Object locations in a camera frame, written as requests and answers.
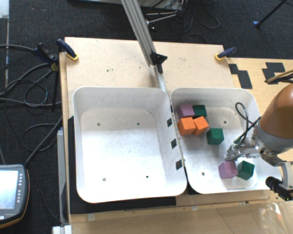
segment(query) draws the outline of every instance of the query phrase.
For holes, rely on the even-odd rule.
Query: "green cube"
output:
[[[207,116],[205,105],[193,105],[193,110],[195,113],[194,118],[198,118],[201,116],[205,118]]]
[[[206,136],[209,145],[219,145],[225,139],[221,128],[210,128]]]
[[[238,175],[237,177],[240,177],[244,180],[248,180],[253,176],[255,165],[248,163],[246,161],[242,161],[238,164]]]

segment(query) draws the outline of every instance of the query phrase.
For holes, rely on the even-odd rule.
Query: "table top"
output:
[[[77,88],[82,86],[157,87],[157,84],[155,72],[147,66],[137,41],[84,38],[65,38],[65,41],[80,56],[77,62],[73,62],[66,58],[64,53],[60,53],[63,133],[67,168],[67,120],[73,116],[72,95]],[[287,85],[287,83],[266,84],[262,69],[269,68],[267,63],[278,63],[283,65],[285,70],[293,69],[293,60],[226,58],[223,61],[216,61],[214,55],[224,50],[222,45],[171,42],[155,42],[154,45],[159,54],[168,56],[167,61],[163,63],[168,96],[174,89],[180,87],[239,88],[241,87],[239,77],[231,74],[229,68],[229,65],[236,64],[238,70],[248,72],[252,84],[252,89],[248,90],[254,95],[261,114],[274,96]],[[279,157],[287,161],[293,160],[293,149]],[[180,225],[190,225],[195,230],[199,227],[198,219],[202,217],[196,211],[197,209],[204,210],[206,217],[209,220],[213,219],[216,224],[216,220],[222,217],[219,212],[222,207],[229,207],[234,212],[236,206],[240,206],[243,202],[248,202],[252,207],[255,207],[253,205],[261,207],[262,203],[278,203],[280,207],[283,207],[284,203],[268,190],[210,195],[188,195],[185,192],[177,196],[176,201],[176,207],[70,214],[68,218],[72,223],[74,234],[91,233],[94,225],[101,230],[100,233],[135,233],[134,228],[126,227],[127,223],[132,222],[133,216],[137,221],[135,226],[140,225],[144,228],[143,226],[152,221],[158,223],[155,226],[161,228],[161,233],[174,233],[172,230],[176,231],[178,228],[170,226],[165,229],[161,222],[177,219],[175,221],[178,221]],[[94,219],[100,219],[103,222],[89,222]],[[217,228],[228,229],[221,225],[218,224]],[[156,231],[152,229],[145,230],[145,233],[154,232]]]

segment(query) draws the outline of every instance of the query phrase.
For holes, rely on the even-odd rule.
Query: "wooden surface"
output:
[[[74,91],[81,86],[156,87],[156,79],[136,41],[79,38],[65,38],[65,41],[80,55],[78,62],[72,62],[65,58],[64,54],[60,54],[63,132],[68,168],[67,119],[73,116]],[[169,95],[178,87],[240,87],[237,76],[231,75],[228,67],[228,63],[234,63],[239,70],[248,71],[253,84],[253,89],[249,91],[255,96],[261,114],[273,97],[286,85],[267,85],[264,82],[265,77],[261,69],[266,68],[265,62],[282,62],[286,70],[293,69],[293,60],[228,58],[217,62],[214,55],[223,51],[220,45],[164,42],[155,42],[154,45],[158,53],[168,56],[163,69]],[[293,150],[280,157],[288,161],[293,160]],[[69,221],[73,227],[73,234],[180,233],[182,230],[185,230],[184,233],[196,233],[197,230],[201,230],[202,224],[206,227],[205,233],[216,233],[215,230],[219,229],[224,230],[222,233],[232,233],[228,224],[229,219],[224,221],[219,209],[230,208],[234,213],[235,209],[239,212],[240,207],[245,204],[246,207],[257,205],[258,209],[265,209],[267,203],[280,204],[280,207],[287,208],[289,202],[283,202],[268,190],[214,195],[188,195],[185,192],[177,196],[176,207],[70,214]],[[293,216],[293,203],[288,205],[291,205],[291,209],[286,211],[292,211]],[[232,225],[243,227],[240,220]],[[273,233],[283,233],[281,231],[284,230],[287,232],[286,228],[288,226],[281,227]]]

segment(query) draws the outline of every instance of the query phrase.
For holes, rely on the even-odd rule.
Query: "white bin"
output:
[[[201,194],[238,192],[250,190],[267,190],[266,178],[274,176],[281,179],[280,171],[261,158],[239,158],[236,164],[245,160],[255,165],[253,176],[244,180],[239,177],[221,179],[218,166],[224,161],[227,149],[233,144],[246,127],[245,120],[239,116],[235,104],[245,105],[249,120],[254,122],[259,110],[253,95],[239,88],[179,88],[172,92],[173,111],[183,104],[205,105],[206,120],[210,128],[222,128],[224,141],[220,145],[208,145],[206,132],[198,136],[180,136],[185,168],[191,187]]]
[[[89,203],[176,196],[187,179],[167,94],[81,87],[73,95],[77,192]]]

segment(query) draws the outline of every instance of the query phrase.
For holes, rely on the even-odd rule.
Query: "orange cube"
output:
[[[196,129],[192,117],[180,119],[177,126],[180,135],[190,135]]]
[[[195,130],[193,132],[194,135],[202,134],[209,127],[209,124],[204,116],[194,119],[193,122],[195,125]]]

